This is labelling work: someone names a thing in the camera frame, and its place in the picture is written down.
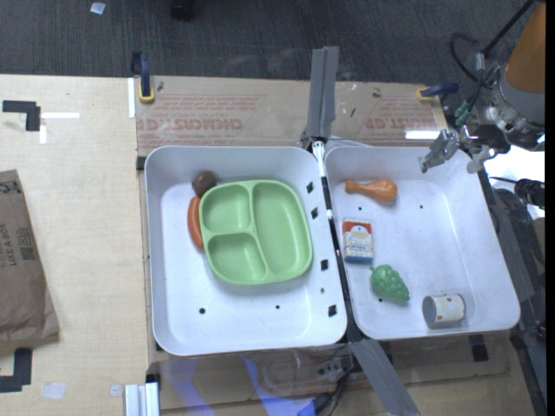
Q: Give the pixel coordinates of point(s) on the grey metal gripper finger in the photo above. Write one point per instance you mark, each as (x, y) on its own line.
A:
(479, 157)
(439, 150)

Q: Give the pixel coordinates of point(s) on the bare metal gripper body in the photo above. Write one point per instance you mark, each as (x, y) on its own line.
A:
(511, 124)

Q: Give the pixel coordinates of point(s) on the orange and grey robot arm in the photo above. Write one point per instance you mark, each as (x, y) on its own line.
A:
(526, 54)

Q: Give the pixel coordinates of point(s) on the orange chicken drumstick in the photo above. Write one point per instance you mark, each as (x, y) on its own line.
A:
(378, 190)

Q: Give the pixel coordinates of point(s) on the white plastic tray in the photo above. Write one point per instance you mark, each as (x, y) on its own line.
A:
(438, 249)
(243, 319)

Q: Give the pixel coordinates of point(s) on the white orange blue carton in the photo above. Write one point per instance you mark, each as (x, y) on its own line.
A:
(358, 241)

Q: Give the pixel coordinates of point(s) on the green grapes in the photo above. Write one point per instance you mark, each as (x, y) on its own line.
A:
(388, 283)

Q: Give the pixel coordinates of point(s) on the white can with orange dots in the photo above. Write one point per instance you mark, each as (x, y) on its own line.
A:
(444, 310)

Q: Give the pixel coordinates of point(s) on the green divided plate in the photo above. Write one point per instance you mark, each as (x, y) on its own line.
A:
(260, 232)

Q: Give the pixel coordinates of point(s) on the brown cardboard board red print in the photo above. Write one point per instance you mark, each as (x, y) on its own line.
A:
(217, 115)

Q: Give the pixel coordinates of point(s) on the brown round toy food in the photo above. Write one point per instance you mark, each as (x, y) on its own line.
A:
(204, 183)

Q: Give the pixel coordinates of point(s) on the orange sausage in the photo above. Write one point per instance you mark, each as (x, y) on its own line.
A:
(194, 223)

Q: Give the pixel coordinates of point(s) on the brown paper bag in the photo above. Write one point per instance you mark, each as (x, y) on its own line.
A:
(19, 267)

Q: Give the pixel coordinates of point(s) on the black cylinder on white bracket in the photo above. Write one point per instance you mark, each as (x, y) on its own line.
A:
(530, 192)

